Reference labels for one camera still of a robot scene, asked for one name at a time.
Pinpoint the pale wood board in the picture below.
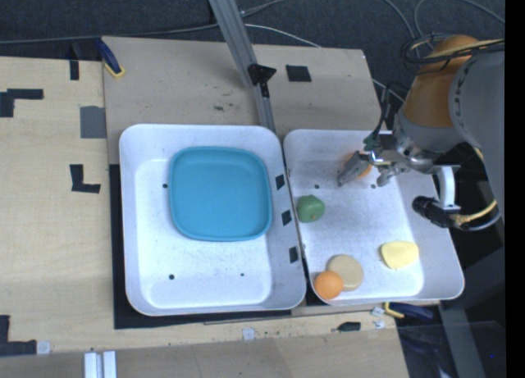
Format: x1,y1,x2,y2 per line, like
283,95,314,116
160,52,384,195
101,35,399,321

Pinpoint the orange toy fruit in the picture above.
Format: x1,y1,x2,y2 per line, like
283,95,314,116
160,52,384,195
343,151,374,180

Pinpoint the orange ball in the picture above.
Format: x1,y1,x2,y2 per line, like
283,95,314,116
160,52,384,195
313,270,345,301

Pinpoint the beige round biscuit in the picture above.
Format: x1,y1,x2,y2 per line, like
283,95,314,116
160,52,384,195
326,253,365,293

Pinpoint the white plastic tray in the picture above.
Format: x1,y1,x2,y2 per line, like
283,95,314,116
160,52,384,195
118,123,308,317
282,128,466,307

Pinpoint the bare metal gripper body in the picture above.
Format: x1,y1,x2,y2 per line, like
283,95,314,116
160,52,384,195
367,130,438,175

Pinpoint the green toy pepper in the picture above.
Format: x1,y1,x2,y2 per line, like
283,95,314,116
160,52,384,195
295,194,326,224

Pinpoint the black cylinder on white bracket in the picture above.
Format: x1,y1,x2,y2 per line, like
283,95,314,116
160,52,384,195
411,164,463,229

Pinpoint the blue plate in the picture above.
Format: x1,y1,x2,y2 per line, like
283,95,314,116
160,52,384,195
167,145,273,244

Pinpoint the yellow toy food piece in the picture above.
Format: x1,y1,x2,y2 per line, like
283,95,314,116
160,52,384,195
378,240,421,271

